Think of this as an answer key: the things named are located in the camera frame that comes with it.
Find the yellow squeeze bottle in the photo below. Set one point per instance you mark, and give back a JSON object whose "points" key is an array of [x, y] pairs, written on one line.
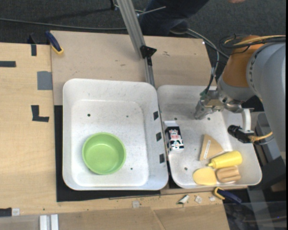
{"points": [[229, 159]]}

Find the tan ribbed bread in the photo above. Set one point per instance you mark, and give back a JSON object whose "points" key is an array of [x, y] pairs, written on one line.
{"points": [[228, 174]]}

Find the yellow oval slice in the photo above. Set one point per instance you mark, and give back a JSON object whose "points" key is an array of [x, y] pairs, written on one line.
{"points": [[204, 176]]}

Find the tan pizza slice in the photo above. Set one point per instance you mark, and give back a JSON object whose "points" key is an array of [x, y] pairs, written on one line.
{"points": [[210, 147]]}

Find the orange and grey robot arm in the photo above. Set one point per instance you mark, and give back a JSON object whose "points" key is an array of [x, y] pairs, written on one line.
{"points": [[266, 75]]}

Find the white cow print carton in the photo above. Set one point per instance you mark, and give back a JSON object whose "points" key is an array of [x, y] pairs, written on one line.
{"points": [[174, 138]]}

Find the green bowl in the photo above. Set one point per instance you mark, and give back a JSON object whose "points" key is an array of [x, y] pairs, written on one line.
{"points": [[103, 153]]}

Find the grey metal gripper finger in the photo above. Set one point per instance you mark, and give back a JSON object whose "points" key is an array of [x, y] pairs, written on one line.
{"points": [[206, 112], [198, 111]]}

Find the white plastic tray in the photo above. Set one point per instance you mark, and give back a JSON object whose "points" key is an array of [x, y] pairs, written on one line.
{"points": [[110, 99], [182, 99]]}

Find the person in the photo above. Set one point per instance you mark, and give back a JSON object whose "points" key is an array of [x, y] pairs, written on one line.
{"points": [[175, 6]]}

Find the black cylinder on white bracket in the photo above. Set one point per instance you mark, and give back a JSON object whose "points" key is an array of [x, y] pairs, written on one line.
{"points": [[240, 132]]}

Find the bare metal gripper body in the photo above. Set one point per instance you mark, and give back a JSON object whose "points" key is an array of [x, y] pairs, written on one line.
{"points": [[214, 102]]}

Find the thin black and white rod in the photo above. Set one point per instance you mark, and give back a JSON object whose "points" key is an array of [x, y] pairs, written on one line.
{"points": [[150, 73]]}

